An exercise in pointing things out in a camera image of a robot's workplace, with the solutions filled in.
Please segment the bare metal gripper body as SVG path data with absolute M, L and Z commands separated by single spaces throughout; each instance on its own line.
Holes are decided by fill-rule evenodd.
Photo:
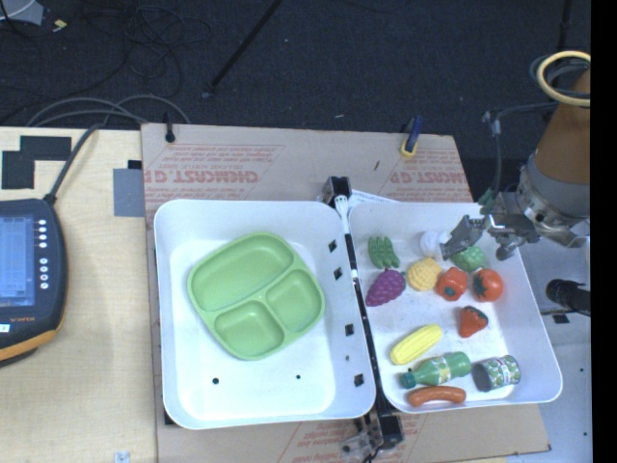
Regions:
M 525 244 L 550 240 L 565 248 L 579 248 L 587 239 L 590 217 L 558 210 L 536 192 L 494 193 L 484 199 L 485 228 L 497 244 L 496 258 L 510 259 Z

